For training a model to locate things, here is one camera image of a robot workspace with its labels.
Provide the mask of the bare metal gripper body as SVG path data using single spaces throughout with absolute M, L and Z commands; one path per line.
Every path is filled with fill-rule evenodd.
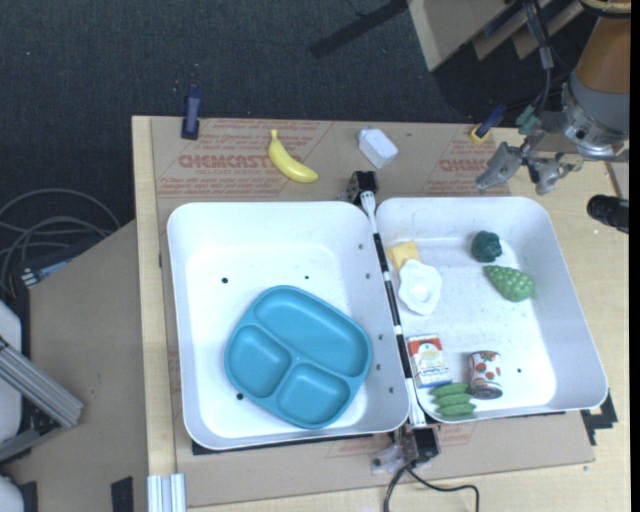
M 564 94 L 561 108 L 522 122 L 524 156 L 533 164 L 578 167 L 623 161 L 629 137 L 627 94 Z

